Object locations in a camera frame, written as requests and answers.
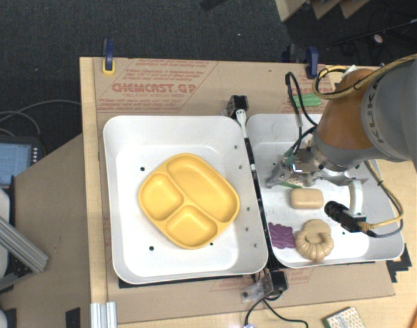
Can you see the brown cardboard board, red print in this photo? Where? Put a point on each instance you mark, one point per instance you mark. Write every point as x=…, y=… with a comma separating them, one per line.
x=160, y=91

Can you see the yellow divided plate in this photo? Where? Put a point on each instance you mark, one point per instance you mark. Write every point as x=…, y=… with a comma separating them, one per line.
x=191, y=190

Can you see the white plastic tray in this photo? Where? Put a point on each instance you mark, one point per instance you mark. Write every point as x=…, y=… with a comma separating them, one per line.
x=335, y=248
x=133, y=138

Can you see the beige waffle biscuit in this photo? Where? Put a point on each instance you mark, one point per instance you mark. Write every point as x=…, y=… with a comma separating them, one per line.
x=295, y=182

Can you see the green ridged flat piece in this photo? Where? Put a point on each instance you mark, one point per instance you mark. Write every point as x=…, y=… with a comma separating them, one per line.
x=307, y=100

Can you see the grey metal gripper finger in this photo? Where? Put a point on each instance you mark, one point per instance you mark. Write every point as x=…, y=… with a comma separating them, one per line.
x=310, y=180
x=276, y=176

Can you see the beige croissant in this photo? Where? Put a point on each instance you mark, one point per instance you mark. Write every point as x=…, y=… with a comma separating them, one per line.
x=314, y=246

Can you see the beige bread loaf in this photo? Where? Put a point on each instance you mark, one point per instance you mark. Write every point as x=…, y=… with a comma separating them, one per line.
x=306, y=198

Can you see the purple grapes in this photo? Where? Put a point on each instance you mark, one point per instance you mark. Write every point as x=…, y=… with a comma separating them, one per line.
x=281, y=236

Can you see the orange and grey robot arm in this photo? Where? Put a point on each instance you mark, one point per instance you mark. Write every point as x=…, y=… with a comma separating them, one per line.
x=352, y=125

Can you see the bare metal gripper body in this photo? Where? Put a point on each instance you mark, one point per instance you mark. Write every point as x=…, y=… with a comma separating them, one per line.
x=306, y=164

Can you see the green-edged pale sponge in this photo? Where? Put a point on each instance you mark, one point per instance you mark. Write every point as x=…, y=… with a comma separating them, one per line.
x=343, y=318

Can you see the black cylinder on white bracket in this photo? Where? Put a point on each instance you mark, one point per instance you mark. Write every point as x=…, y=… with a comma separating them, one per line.
x=342, y=214

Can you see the thin black and white rod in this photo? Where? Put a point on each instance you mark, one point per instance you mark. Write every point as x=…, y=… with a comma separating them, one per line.
x=250, y=156

